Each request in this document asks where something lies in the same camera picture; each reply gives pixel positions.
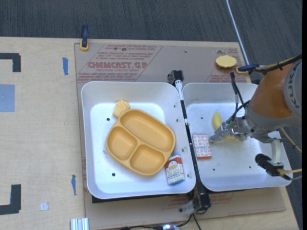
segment white cable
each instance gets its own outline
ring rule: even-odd
[[[249,65],[248,58],[247,58],[247,56],[246,56],[246,53],[245,53],[245,50],[244,50],[244,47],[243,47],[243,44],[242,44],[242,41],[241,41],[241,38],[240,38],[240,34],[239,34],[238,29],[237,29],[237,27],[236,27],[236,22],[235,22],[235,20],[234,20],[233,15],[232,15],[232,12],[231,12],[230,5],[229,5],[228,0],[226,0],[226,3],[227,3],[227,7],[228,7],[228,10],[229,10],[229,13],[230,13],[230,17],[231,17],[232,23],[234,24],[234,27],[235,27],[235,30],[236,30],[236,35],[237,35],[237,37],[238,37],[239,44],[240,44],[241,49],[242,49],[242,53],[243,53],[243,57],[244,57],[245,63],[246,63],[247,65]]]

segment wooden table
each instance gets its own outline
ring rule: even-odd
[[[69,229],[70,219],[85,217],[74,44],[79,39],[1,37],[0,53],[19,53],[21,72],[12,60],[0,60],[0,86],[15,85],[13,112],[0,112],[0,206],[10,204],[11,185],[21,185],[21,210],[0,215],[6,230]],[[142,41],[100,40],[132,43]],[[232,43],[158,42],[162,45],[211,47]],[[63,72],[63,59],[69,74]],[[203,229],[296,230],[287,191],[285,211],[200,220]],[[48,202],[48,210],[41,203]],[[198,229],[191,221],[182,229]]]

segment yellow divided plate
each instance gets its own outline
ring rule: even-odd
[[[106,148],[118,162],[142,175],[157,173],[175,147],[173,131],[139,109],[120,114],[106,137]]]

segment gray floor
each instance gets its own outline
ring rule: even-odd
[[[302,53],[303,0],[228,1],[249,63]],[[238,42],[226,0],[0,0],[0,36],[78,38],[83,24],[90,38]],[[301,147],[301,128],[286,131]],[[301,168],[301,155],[284,146]],[[302,230],[302,180],[287,190]]]

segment robotic hand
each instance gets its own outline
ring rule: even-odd
[[[235,83],[235,75],[231,73],[232,86],[236,95],[234,114],[218,127],[209,138],[211,143],[234,137],[244,141],[252,137],[263,143],[271,143],[272,156],[258,154],[255,161],[272,176],[280,176],[283,164],[280,162],[281,139],[269,137],[269,133],[282,127],[300,127],[302,125],[302,56],[299,55],[277,64],[264,67],[248,66],[238,70],[254,70],[264,73],[252,98],[243,102]],[[236,117],[244,108],[242,117]]]

